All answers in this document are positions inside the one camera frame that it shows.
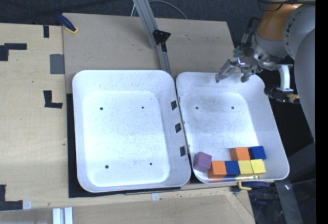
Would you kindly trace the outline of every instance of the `cube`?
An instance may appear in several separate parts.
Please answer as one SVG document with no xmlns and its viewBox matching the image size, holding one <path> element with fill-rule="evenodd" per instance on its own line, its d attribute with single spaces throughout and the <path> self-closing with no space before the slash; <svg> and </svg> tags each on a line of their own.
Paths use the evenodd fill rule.
<svg viewBox="0 0 328 224">
<path fill-rule="evenodd" d="M 220 179 L 226 176 L 226 164 L 224 161 L 212 161 L 211 168 L 208 171 L 209 178 Z"/>
<path fill-rule="evenodd" d="M 248 148 L 248 151 L 250 153 L 251 159 L 265 160 L 267 158 L 263 146 L 250 147 Z"/>
<path fill-rule="evenodd" d="M 239 160 L 238 165 L 239 165 L 239 171 L 241 177 L 254 175 L 250 160 Z"/>
<path fill-rule="evenodd" d="M 230 151 L 231 160 L 251 160 L 248 148 L 234 148 Z"/>
<path fill-rule="evenodd" d="M 239 165 L 237 161 L 225 161 L 225 168 L 227 170 L 226 177 L 235 177 L 240 174 Z"/>
<path fill-rule="evenodd" d="M 212 156 L 203 152 L 198 152 L 194 157 L 194 169 L 206 172 L 211 167 Z"/>
<path fill-rule="evenodd" d="M 251 165 L 252 165 L 253 172 L 256 175 L 266 172 L 262 159 L 251 159 Z"/>
</svg>

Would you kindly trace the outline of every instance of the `black bracket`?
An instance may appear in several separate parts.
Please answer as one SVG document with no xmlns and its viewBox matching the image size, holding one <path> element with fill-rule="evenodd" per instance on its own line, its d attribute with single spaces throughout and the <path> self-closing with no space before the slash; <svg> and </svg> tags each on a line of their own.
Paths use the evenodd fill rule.
<svg viewBox="0 0 328 224">
<path fill-rule="evenodd" d="M 166 48 L 165 42 L 170 37 L 170 35 L 171 35 L 170 33 L 164 32 L 164 31 L 160 31 L 160 30 L 155 30 L 153 32 L 153 36 L 155 38 L 155 42 L 156 42 L 157 45 L 159 45 L 159 44 L 161 45 L 163 52 L 167 52 L 168 51 L 167 48 Z"/>
</svg>

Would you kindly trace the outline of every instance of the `yellow clamp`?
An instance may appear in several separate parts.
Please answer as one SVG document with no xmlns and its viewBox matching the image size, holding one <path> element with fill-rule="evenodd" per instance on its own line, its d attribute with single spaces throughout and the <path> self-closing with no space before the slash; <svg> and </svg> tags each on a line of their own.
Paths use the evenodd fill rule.
<svg viewBox="0 0 328 224">
<path fill-rule="evenodd" d="M 241 182 L 238 182 L 238 188 L 241 189 L 241 190 L 252 190 L 252 188 L 249 188 L 249 187 L 243 187 Z"/>
<path fill-rule="evenodd" d="M 74 26 L 74 27 L 75 27 L 75 31 L 74 31 L 74 32 L 73 32 L 71 29 L 67 28 L 67 27 L 64 27 L 64 29 L 65 29 L 66 31 L 70 32 L 71 34 L 77 34 L 77 32 L 78 32 L 78 28 L 77 28 L 76 26 Z"/>
</svg>

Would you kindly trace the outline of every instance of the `blue block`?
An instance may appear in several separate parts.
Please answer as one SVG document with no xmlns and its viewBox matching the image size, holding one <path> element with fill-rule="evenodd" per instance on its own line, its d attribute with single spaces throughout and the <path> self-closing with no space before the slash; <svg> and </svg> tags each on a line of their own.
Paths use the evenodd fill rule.
<svg viewBox="0 0 328 224">
<path fill-rule="evenodd" d="M 235 177 L 240 175 L 238 161 L 225 161 L 225 168 L 227 170 L 226 177 Z"/>
<path fill-rule="evenodd" d="M 251 159 L 265 160 L 267 158 L 267 156 L 265 155 L 263 146 L 250 147 L 250 148 L 248 148 L 248 151 L 250 153 Z"/>
</svg>

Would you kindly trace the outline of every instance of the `wooden board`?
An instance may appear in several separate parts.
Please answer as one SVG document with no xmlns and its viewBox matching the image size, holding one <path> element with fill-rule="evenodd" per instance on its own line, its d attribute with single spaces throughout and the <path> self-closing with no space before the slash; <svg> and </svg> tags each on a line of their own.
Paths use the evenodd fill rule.
<svg viewBox="0 0 328 224">
<path fill-rule="evenodd" d="M 76 207 L 73 219 L 79 224 L 245 223 L 224 195 Z"/>
<path fill-rule="evenodd" d="M 77 28 L 64 32 L 66 92 L 81 70 L 160 69 L 139 17 L 65 13 Z M 233 59 L 226 22 L 157 18 L 158 28 L 171 33 L 166 42 L 173 78 L 181 72 L 219 72 Z"/>
<path fill-rule="evenodd" d="M 0 33 L 0 45 L 28 46 L 10 50 L 9 61 L 0 62 L 0 184 L 7 185 L 6 201 L 30 201 L 32 209 L 151 202 L 150 193 L 68 198 L 65 76 L 50 74 L 49 60 L 64 52 L 63 29 L 50 26 L 44 38 L 42 26 L 0 24 Z M 63 107 L 45 108 L 44 90 Z M 163 200 L 211 195 L 225 196 L 238 216 L 249 216 L 247 193 L 241 203 L 227 187 L 188 184 L 160 193 Z"/>
</svg>

